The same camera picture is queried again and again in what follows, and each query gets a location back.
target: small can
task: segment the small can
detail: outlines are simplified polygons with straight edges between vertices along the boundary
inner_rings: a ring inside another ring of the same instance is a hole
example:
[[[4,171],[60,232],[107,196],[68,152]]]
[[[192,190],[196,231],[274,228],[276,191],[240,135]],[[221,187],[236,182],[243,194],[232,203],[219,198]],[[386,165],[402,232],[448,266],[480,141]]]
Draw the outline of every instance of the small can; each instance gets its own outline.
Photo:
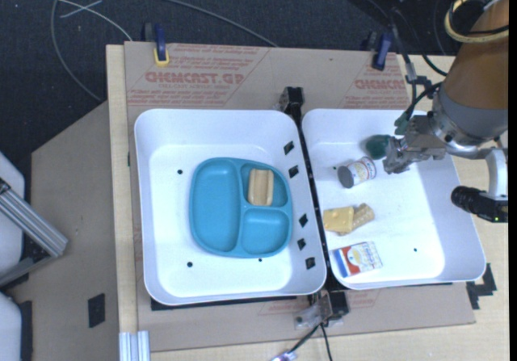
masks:
[[[373,160],[366,156],[356,162],[338,168],[339,182],[347,189],[366,182],[367,180],[372,180],[376,174],[377,170]]]

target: metal bracket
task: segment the metal bracket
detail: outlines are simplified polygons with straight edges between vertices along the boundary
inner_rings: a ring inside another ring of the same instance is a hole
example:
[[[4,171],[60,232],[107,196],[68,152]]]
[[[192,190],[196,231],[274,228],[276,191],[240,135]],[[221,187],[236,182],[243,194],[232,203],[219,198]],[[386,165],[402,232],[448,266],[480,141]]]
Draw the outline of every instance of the metal bracket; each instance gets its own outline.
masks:
[[[493,199],[506,199],[508,169],[506,167],[506,154],[504,149],[491,149],[485,160],[490,178],[487,195]]]
[[[475,284],[474,282],[467,282],[467,293],[469,294],[470,304],[472,309],[479,309],[480,296],[492,296],[498,290],[495,285],[494,275],[490,264],[486,264],[485,273],[482,276],[483,283]]]
[[[121,332],[119,357],[120,361],[150,361],[149,331],[138,331],[136,334]]]
[[[330,295],[326,294],[314,302],[308,308],[295,313],[295,328],[297,330],[314,328],[316,325],[326,322],[332,316],[332,304]]]
[[[35,243],[48,254],[35,260],[30,257],[18,262],[8,272],[0,274],[0,287],[27,274],[50,259],[58,258],[65,252],[68,240],[32,207],[19,197],[3,179],[0,178],[0,212],[20,227]]]

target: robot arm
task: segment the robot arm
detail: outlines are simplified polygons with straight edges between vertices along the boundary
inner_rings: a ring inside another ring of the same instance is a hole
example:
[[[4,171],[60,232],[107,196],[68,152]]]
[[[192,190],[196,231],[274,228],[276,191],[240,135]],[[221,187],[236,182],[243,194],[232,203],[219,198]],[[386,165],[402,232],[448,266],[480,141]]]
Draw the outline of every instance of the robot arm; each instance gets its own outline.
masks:
[[[481,146],[508,129],[509,0],[488,0],[470,34],[462,36],[454,31],[451,19],[465,1],[456,1],[446,16],[446,29],[464,43],[435,93],[431,111],[412,116],[402,138],[389,138],[383,164],[391,174],[430,157],[439,160],[445,153],[484,158],[489,165],[489,191],[458,188],[452,201],[487,220],[507,221],[507,151]],[[478,211],[474,204],[488,206]]]

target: white object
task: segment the white object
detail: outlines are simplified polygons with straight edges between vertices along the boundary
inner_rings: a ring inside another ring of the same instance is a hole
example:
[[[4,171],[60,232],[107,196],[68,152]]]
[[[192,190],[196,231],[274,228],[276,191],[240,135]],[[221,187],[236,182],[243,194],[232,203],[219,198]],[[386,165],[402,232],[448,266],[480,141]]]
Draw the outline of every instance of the white object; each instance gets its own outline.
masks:
[[[119,360],[150,361],[149,331],[138,331],[136,334],[121,332],[119,334]]]
[[[0,361],[19,361],[22,314],[18,305],[0,292]]]
[[[0,153],[0,177],[18,196],[23,197],[25,182],[22,174]],[[23,231],[0,212],[0,274],[15,266],[23,251]]]
[[[322,287],[326,263],[290,117],[278,111],[154,109],[138,117],[135,141],[144,279],[155,300],[177,305],[309,295]],[[290,151],[284,149],[289,143]],[[231,258],[196,244],[188,215],[191,178],[201,162],[214,157],[262,162],[288,180],[293,227],[281,252],[263,259]]]
[[[370,157],[363,156],[357,162],[338,168],[338,178],[343,187],[347,189],[357,186],[376,176],[375,163]]]
[[[362,144],[376,134],[392,134],[399,111],[313,110],[303,130],[321,210],[367,203],[375,220],[346,236],[326,231],[329,251],[364,241],[375,242],[383,267],[343,277],[334,254],[331,269],[350,289],[369,289],[474,280],[485,270],[485,256],[470,214],[450,196],[460,185],[448,155],[414,163],[388,175],[376,161],[377,176],[368,184],[345,189],[333,165],[362,157]]]

